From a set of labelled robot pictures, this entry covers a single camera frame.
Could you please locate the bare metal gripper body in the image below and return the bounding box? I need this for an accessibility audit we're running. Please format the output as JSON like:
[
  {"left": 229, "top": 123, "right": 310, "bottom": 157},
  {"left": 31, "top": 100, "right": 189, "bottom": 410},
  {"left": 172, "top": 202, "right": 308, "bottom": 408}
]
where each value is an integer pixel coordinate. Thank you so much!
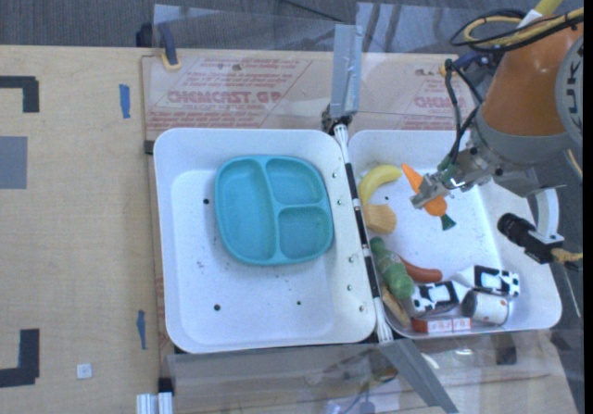
[{"left": 436, "top": 146, "right": 500, "bottom": 194}]

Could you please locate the orange carrot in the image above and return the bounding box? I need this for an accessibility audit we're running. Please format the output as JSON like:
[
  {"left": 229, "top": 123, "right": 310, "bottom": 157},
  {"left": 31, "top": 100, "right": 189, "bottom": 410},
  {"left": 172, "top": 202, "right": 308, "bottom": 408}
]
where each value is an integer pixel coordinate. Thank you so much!
[{"left": 400, "top": 163, "right": 458, "bottom": 232}]

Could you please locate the tan bread slice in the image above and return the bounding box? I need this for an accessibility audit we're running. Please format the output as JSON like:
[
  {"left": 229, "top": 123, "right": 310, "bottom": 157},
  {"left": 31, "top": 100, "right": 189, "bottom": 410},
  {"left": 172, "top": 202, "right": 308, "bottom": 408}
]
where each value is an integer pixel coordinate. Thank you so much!
[{"left": 362, "top": 203, "right": 398, "bottom": 235}]

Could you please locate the yellow banana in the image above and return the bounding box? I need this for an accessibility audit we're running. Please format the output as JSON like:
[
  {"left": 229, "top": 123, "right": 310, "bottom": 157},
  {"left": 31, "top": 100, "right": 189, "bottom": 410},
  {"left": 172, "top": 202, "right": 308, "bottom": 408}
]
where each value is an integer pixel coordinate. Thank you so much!
[{"left": 357, "top": 164, "right": 403, "bottom": 207}]

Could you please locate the white plastic tray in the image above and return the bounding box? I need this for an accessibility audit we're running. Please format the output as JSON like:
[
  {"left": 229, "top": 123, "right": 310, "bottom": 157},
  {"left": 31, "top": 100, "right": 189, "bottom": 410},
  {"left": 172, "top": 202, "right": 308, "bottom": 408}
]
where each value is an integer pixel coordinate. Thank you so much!
[
  {"left": 152, "top": 127, "right": 377, "bottom": 355},
  {"left": 347, "top": 128, "right": 563, "bottom": 340}
]

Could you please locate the thin black and white rod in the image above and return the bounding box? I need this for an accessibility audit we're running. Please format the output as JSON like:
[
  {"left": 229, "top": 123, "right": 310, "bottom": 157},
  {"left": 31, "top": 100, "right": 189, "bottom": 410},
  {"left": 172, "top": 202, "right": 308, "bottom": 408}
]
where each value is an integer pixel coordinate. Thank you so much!
[{"left": 333, "top": 123, "right": 395, "bottom": 343}]

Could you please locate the red sausage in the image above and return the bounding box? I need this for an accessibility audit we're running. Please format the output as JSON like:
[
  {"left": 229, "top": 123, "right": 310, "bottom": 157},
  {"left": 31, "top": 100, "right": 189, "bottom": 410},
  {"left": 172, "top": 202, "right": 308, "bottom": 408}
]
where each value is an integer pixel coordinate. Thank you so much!
[{"left": 398, "top": 256, "right": 444, "bottom": 284}]

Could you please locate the green bottle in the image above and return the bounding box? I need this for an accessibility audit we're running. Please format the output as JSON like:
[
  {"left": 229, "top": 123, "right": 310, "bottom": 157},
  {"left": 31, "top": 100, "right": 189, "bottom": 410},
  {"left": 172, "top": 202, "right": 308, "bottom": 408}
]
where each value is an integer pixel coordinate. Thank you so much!
[{"left": 369, "top": 236, "right": 416, "bottom": 300}]

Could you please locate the black and white cow-print carton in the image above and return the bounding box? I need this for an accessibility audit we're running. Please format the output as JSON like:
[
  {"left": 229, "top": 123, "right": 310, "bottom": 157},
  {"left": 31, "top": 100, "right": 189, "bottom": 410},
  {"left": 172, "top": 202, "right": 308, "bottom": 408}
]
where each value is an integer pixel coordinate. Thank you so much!
[
  {"left": 410, "top": 280, "right": 469, "bottom": 317},
  {"left": 451, "top": 264, "right": 521, "bottom": 298}
]

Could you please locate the yellow and orange packet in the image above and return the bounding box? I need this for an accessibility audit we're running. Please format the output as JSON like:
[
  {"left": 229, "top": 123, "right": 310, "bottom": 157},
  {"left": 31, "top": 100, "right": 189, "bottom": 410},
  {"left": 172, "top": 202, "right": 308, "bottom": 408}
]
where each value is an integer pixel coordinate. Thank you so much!
[{"left": 380, "top": 286, "right": 412, "bottom": 329}]

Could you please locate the red and white packet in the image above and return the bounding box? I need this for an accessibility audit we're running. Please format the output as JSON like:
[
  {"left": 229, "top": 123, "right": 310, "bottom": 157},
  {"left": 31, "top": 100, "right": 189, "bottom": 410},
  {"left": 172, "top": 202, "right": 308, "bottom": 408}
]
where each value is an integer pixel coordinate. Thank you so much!
[{"left": 410, "top": 317, "right": 473, "bottom": 335}]

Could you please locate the white can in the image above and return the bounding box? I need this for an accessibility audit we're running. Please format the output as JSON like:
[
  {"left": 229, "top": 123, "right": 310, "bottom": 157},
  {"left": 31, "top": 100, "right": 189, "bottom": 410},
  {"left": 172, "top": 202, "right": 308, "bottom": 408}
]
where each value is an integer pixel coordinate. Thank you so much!
[{"left": 461, "top": 290, "right": 511, "bottom": 326}]

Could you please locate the blue divided plate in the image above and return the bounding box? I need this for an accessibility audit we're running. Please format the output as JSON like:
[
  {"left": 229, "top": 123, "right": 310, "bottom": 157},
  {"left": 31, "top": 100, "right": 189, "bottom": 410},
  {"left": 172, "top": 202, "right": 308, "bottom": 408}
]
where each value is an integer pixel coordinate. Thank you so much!
[{"left": 213, "top": 155, "right": 335, "bottom": 267}]

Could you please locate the brown cardboard board red print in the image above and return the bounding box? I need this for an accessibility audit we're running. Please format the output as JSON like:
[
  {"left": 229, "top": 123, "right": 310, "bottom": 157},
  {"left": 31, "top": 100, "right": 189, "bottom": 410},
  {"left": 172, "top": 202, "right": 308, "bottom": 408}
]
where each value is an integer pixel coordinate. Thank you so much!
[{"left": 141, "top": 48, "right": 580, "bottom": 414}]

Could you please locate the black cylinder on white bracket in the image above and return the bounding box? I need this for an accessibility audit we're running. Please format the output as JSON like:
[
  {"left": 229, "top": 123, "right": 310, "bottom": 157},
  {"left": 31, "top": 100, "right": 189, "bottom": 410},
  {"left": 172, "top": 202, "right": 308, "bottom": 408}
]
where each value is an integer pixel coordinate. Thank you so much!
[{"left": 497, "top": 187, "right": 566, "bottom": 265}]

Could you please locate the black block with thin wires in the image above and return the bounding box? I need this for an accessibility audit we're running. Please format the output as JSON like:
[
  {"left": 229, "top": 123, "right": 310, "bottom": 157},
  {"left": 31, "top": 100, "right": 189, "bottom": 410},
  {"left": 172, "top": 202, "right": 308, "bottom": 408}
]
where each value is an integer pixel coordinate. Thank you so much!
[{"left": 321, "top": 104, "right": 357, "bottom": 133}]

